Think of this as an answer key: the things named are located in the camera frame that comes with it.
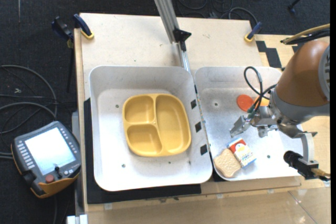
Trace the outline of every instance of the black floor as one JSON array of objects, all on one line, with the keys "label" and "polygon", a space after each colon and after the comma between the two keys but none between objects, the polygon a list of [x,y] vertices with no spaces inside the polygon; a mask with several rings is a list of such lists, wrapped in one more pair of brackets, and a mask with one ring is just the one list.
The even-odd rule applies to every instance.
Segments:
[{"label": "black floor", "polygon": [[[254,26],[256,22],[252,15],[236,8],[246,9],[262,22],[261,34],[293,35],[330,22],[330,0],[301,0],[295,6],[295,14],[287,9],[293,1],[173,0],[173,3],[177,16],[247,19]],[[53,33],[51,22],[60,16],[73,28],[71,17],[75,13],[158,15],[157,11],[153,0],[0,0],[0,65],[19,65],[43,76],[60,103],[57,119],[71,128],[71,113],[76,109],[74,72],[67,92],[71,50],[65,40]],[[0,68],[0,108],[29,101],[54,109],[52,99],[36,97],[52,97],[39,78],[21,68]],[[29,106],[0,109],[0,152],[9,152],[8,145],[14,137],[52,120],[43,111],[29,118],[36,111]],[[36,198],[20,177],[13,161],[0,159],[0,171],[0,223],[53,222],[54,198]],[[75,214],[73,186],[56,197],[56,223],[63,223],[65,216]]]}]

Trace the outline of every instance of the yellow plate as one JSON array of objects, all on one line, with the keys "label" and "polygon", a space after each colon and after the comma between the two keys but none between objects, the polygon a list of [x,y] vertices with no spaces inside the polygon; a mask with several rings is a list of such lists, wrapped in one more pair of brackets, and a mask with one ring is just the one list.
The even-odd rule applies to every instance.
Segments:
[{"label": "yellow plate", "polygon": [[175,155],[190,146],[187,114],[182,102],[171,94],[130,97],[124,103],[122,117],[128,146],[140,156]]}]

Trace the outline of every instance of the bread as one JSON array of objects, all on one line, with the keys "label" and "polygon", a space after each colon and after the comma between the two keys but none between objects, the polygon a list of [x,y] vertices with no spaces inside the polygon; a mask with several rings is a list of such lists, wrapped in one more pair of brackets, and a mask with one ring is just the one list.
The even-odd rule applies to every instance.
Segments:
[{"label": "bread", "polygon": [[241,168],[239,161],[228,148],[214,158],[214,164],[216,169],[227,178],[233,177],[234,173]]}]

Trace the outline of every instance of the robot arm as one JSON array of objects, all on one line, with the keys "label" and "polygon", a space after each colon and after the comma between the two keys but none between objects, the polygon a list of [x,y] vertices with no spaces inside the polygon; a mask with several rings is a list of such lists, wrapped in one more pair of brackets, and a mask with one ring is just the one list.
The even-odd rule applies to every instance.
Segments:
[{"label": "robot arm", "polygon": [[253,126],[260,137],[279,129],[291,138],[301,138],[303,156],[287,152],[285,161],[306,179],[327,180],[329,174],[320,171],[314,160],[312,138],[316,132],[303,132],[298,125],[314,116],[330,115],[329,74],[330,45],[320,40],[305,43],[290,59],[276,86],[268,91],[268,106],[252,106],[246,117],[236,121],[231,136]]}]

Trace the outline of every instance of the metal plate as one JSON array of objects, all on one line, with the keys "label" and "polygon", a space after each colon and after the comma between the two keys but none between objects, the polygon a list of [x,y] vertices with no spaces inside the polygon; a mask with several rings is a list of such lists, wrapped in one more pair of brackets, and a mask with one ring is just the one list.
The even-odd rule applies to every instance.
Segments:
[{"label": "metal plate", "polygon": [[[230,181],[299,175],[285,163],[283,156],[288,150],[302,155],[301,139],[291,139],[279,131],[271,131],[268,136],[260,138],[254,127],[231,138],[229,130],[238,117],[247,115],[237,106],[236,98],[240,94],[247,94],[253,99],[257,97],[244,80],[244,69],[245,67],[204,67],[195,74],[212,158],[238,137],[244,139],[257,157],[254,163],[240,169],[233,178],[226,178],[217,171],[218,175]],[[277,83],[281,76],[274,68],[258,67],[257,70],[263,79],[264,89]],[[259,89],[256,76],[247,75],[251,84]]]},{"label": "metal plate", "polygon": [[[107,191],[158,186],[199,184],[212,174],[193,78],[182,67],[99,66],[89,76],[93,163],[97,184]],[[167,157],[141,157],[128,147],[122,107],[131,96],[169,93],[179,98],[188,116],[191,145],[183,153]]]}]

